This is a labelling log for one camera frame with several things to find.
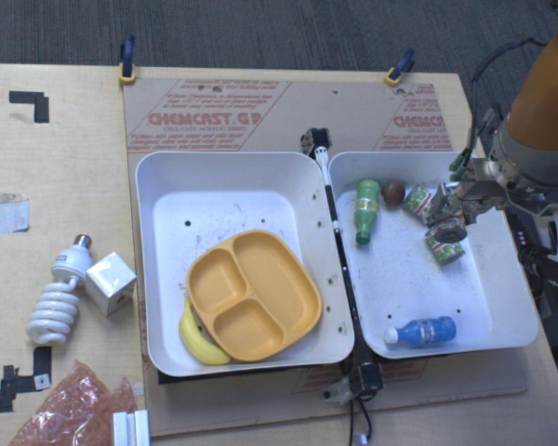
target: gray carpet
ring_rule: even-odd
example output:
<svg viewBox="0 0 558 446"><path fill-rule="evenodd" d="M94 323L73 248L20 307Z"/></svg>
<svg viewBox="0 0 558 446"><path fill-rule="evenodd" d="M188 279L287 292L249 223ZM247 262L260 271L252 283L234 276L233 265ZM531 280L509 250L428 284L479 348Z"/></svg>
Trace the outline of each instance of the gray carpet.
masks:
<svg viewBox="0 0 558 446"><path fill-rule="evenodd" d="M115 65L128 33L140 66L387 71L411 47L413 71L458 73L469 97L492 51L558 32L553 1L0 0L0 63ZM478 117L506 113L540 50L488 67Z"/></svg>

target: green bottle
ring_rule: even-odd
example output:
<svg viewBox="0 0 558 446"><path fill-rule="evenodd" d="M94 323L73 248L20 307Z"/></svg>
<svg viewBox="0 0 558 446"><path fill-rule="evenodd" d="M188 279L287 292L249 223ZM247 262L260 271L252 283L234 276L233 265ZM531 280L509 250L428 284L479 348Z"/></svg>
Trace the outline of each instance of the green bottle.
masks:
<svg viewBox="0 0 558 446"><path fill-rule="evenodd" d="M357 184L355 200L355 240L360 244L370 243L370 227L376 221L379 210L380 185L372 178L365 178Z"/></svg>

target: white bottle cap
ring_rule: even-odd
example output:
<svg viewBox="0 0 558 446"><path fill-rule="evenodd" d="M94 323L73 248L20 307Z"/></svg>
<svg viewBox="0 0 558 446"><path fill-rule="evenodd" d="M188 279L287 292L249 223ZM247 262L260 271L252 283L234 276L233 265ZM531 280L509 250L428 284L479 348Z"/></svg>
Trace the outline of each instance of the white bottle cap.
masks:
<svg viewBox="0 0 558 446"><path fill-rule="evenodd" d="M399 333L397 333L397 329L389 327L386 331L384 331L384 341L387 344L396 344L399 342Z"/></svg>

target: white tray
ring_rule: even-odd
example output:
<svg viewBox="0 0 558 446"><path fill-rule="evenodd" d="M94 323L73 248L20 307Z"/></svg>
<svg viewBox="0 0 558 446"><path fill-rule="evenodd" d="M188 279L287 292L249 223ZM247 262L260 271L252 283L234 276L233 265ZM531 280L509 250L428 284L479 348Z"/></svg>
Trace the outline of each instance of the white tray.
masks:
<svg viewBox="0 0 558 446"><path fill-rule="evenodd" d="M352 318L321 172L297 152L155 152L136 171L146 302L154 365L172 376L336 363L353 347ZM186 272L209 248L245 230L278 235L323 299L316 326L263 361L208 366L188 352L178 323Z"/></svg>
<svg viewBox="0 0 558 446"><path fill-rule="evenodd" d="M506 217L495 209L477 217L461 242L465 255L440 266L424 240L428 230L403 208L388 209L380 198L370 244L355 242L353 212L357 182L406 182L435 193L447 182L452 152L342 152L329 165L339 225L366 343L392 359L515 348L538 333L538 314L517 260ZM420 318L450 316L457 336L435 347L389 346L388 327Z"/></svg>

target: white cube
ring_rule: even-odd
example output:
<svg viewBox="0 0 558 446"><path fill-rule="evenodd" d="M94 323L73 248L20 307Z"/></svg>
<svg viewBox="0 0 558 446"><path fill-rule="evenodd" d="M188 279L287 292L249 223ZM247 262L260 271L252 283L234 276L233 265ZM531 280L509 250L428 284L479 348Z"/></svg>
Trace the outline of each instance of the white cube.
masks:
<svg viewBox="0 0 558 446"><path fill-rule="evenodd" d="M132 298L137 275L117 253L110 253L86 272L85 292L109 316Z"/></svg>

